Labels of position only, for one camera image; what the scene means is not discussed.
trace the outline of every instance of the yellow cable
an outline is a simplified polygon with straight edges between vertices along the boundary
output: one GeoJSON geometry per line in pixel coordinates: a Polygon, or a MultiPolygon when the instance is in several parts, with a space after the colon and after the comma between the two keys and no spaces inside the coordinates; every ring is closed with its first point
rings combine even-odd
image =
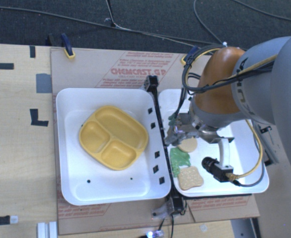
{"type": "Polygon", "coordinates": [[[259,165],[261,164],[261,161],[262,161],[262,158],[263,158],[263,147],[261,145],[261,142],[260,142],[260,139],[256,133],[256,131],[254,130],[253,126],[250,124],[250,122],[248,120],[245,120],[249,126],[249,128],[251,129],[251,131],[253,132],[256,140],[257,140],[257,143],[258,143],[258,146],[259,146],[259,158],[258,158],[258,161],[256,163],[256,165],[248,172],[242,174],[242,175],[235,175],[233,173],[228,173],[226,174],[226,176],[229,178],[230,181],[234,181],[234,180],[237,180],[237,179],[240,179],[242,177],[246,177],[248,175],[250,175],[251,173],[253,173],[258,167],[259,165]]]}

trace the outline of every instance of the hole in tray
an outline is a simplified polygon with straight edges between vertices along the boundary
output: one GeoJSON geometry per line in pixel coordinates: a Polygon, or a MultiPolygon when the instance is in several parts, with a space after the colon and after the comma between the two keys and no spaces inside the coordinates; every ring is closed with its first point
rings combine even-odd
{"type": "Polygon", "coordinates": [[[160,177],[159,182],[160,182],[160,184],[164,183],[164,177],[160,177]]]}
{"type": "Polygon", "coordinates": [[[159,171],[159,166],[156,165],[156,166],[153,168],[153,173],[155,174],[155,173],[158,172],[158,171],[159,171]]]}

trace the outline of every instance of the blue clamp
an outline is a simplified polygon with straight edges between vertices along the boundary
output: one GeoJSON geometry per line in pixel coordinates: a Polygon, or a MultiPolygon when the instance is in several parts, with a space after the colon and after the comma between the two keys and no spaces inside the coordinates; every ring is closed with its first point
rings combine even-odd
{"type": "Polygon", "coordinates": [[[69,59],[73,59],[75,57],[75,52],[72,49],[71,43],[67,37],[66,34],[61,34],[61,39],[63,41],[63,44],[65,46],[65,54],[69,59]]]}

